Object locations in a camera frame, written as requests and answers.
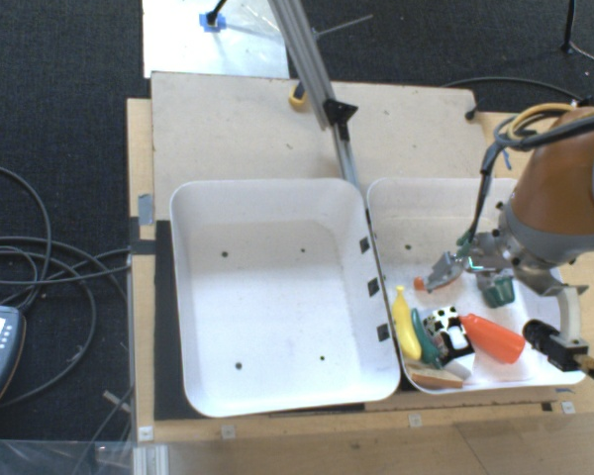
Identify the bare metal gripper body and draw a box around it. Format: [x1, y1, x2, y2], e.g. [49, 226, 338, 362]
[466, 202, 564, 297]

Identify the dark green ribbed cup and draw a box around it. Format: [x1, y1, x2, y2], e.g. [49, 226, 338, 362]
[482, 272, 517, 310]

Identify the white plastic tray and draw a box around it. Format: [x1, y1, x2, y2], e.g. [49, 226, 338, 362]
[169, 177, 403, 419]
[365, 175, 588, 396]

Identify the orange bottle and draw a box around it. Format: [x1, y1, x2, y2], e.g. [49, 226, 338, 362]
[457, 313, 527, 365]

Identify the black and white carton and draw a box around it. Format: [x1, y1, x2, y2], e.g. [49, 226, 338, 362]
[422, 305, 476, 365]

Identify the yellow banana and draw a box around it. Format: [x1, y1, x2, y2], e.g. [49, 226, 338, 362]
[391, 285, 423, 362]

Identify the green pea pod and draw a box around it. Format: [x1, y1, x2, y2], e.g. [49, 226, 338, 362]
[410, 308, 444, 370]

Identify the brown bread slice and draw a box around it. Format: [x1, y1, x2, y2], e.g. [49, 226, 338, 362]
[405, 361, 464, 391]

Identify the black cylinder on white bracket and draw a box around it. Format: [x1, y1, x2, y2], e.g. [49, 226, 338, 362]
[522, 284, 591, 373]

